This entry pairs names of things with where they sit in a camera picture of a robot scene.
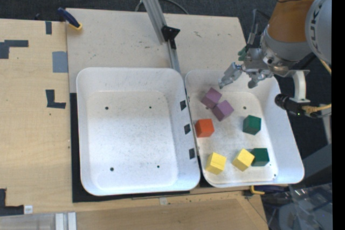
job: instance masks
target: metal bracket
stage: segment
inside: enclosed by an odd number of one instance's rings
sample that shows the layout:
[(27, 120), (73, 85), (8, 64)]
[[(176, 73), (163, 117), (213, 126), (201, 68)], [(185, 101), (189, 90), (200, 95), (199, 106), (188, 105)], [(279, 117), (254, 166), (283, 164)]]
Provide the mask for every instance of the metal bracket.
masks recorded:
[(164, 25), (162, 27), (162, 33), (164, 36), (165, 41), (170, 41), (170, 47), (172, 49), (176, 49), (175, 38), (180, 32), (180, 29), (169, 27)]
[(291, 77), (293, 79), (294, 85), (295, 85), (295, 94), (294, 97), (291, 98), (291, 100), (297, 102), (297, 103), (310, 103), (309, 100), (306, 99), (306, 79), (305, 75), (309, 73), (308, 70), (290, 70), (291, 71)]

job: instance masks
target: black bracket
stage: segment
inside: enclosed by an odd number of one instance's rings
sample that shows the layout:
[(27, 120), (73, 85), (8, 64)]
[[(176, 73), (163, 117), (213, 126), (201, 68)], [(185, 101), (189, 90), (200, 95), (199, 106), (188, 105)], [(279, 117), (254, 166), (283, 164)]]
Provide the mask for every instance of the black bracket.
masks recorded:
[(166, 25), (162, 27), (164, 39), (165, 41), (170, 41), (170, 46), (172, 49), (176, 49), (175, 37), (178, 35), (179, 32), (180, 29), (176, 29)]

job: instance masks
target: wooden block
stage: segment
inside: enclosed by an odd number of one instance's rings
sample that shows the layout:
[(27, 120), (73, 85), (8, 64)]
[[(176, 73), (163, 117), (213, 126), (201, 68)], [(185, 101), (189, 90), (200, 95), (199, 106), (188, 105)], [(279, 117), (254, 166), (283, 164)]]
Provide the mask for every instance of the wooden block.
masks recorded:
[(221, 97), (222, 94), (220, 92), (216, 91), (214, 88), (210, 88), (206, 95), (201, 99), (201, 103), (208, 108), (214, 108)]
[(210, 137), (215, 132), (212, 119), (199, 119), (195, 124), (196, 137)]
[(222, 121), (223, 119), (230, 116), (231, 113), (233, 113), (233, 111), (234, 111), (233, 107), (226, 100), (224, 100), (221, 103), (216, 104), (216, 106), (212, 110), (213, 114), (215, 115), (215, 117), (217, 117), (219, 121)]
[(226, 157), (213, 152), (209, 155), (206, 163), (206, 171), (212, 172), (215, 175), (220, 174), (225, 168)]
[(255, 157), (252, 166), (265, 166), (270, 161), (266, 148), (255, 148), (251, 151), (251, 154)]
[(248, 115), (243, 121), (243, 132), (255, 135), (261, 129), (261, 118)]
[(254, 158), (254, 155), (249, 151), (246, 149), (241, 149), (232, 161), (232, 165), (241, 171), (245, 171), (252, 164)]

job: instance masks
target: purple cube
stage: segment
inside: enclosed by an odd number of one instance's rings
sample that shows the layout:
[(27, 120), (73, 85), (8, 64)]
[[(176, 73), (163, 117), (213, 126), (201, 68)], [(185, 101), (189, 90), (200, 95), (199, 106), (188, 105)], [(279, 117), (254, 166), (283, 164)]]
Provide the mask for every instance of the purple cube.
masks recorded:
[(213, 88), (210, 88), (206, 95), (202, 98), (201, 103), (209, 108), (214, 108), (218, 103), (222, 94)]
[(230, 116), (233, 112), (233, 107), (229, 104), (228, 101), (224, 100), (223, 102), (217, 104), (214, 109), (212, 110), (213, 114), (218, 118), (218, 120), (222, 121), (223, 119)]

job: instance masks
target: dark green cube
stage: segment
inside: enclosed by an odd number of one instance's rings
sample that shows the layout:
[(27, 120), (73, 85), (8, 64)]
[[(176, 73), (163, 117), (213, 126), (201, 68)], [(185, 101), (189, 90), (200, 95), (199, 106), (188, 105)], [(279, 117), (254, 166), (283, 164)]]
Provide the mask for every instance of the dark green cube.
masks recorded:
[(255, 148), (250, 153), (254, 155), (252, 166), (265, 166), (270, 161), (266, 148)]
[(243, 121), (243, 132), (255, 135), (261, 129), (261, 118), (248, 115)]

